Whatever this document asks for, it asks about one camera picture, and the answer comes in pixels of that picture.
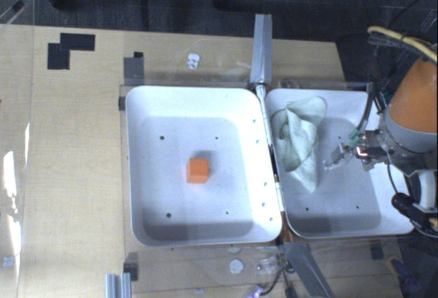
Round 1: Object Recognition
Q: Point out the black cylinder on white bracket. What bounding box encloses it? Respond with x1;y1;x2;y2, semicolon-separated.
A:
391;169;438;240

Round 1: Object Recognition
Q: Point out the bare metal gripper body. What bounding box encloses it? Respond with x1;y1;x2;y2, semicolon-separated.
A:
354;127;411;172

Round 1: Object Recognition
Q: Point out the orange cube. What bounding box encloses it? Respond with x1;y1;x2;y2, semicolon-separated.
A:
185;158;210;185

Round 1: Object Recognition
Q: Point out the pale green cloth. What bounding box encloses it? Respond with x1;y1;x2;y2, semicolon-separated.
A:
270;95;328;194

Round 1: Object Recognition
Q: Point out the white plastic tray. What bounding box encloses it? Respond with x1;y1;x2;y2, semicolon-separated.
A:
124;84;284;249
265;88;417;240

